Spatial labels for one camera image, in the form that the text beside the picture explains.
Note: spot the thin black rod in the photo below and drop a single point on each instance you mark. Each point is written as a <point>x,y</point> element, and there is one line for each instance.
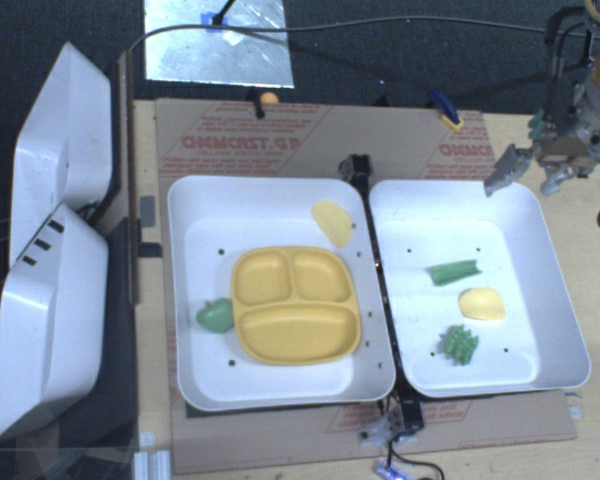
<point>380,268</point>

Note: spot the pale yellow oval toy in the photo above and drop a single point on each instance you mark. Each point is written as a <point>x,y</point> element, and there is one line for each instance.
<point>332,223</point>
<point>481,304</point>

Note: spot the brown cardboard board red print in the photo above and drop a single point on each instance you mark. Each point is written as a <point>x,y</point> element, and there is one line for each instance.
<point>300,138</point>

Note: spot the green toy pepper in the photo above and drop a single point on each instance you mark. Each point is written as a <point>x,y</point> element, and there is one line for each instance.
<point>215,315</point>

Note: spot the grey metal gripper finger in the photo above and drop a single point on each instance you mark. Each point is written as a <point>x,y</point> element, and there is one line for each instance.
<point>555,175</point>
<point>505,173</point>

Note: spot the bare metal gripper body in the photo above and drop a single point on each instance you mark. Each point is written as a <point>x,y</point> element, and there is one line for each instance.
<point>565,149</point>

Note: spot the yellow divided plate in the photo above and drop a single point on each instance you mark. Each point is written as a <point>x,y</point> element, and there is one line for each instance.
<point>300,328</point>

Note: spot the white plastic tray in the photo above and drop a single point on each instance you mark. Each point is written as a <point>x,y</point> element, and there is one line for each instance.
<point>545,278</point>
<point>280,393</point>

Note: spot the green toy celery stalk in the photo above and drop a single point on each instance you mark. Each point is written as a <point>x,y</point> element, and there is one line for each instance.
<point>455,272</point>

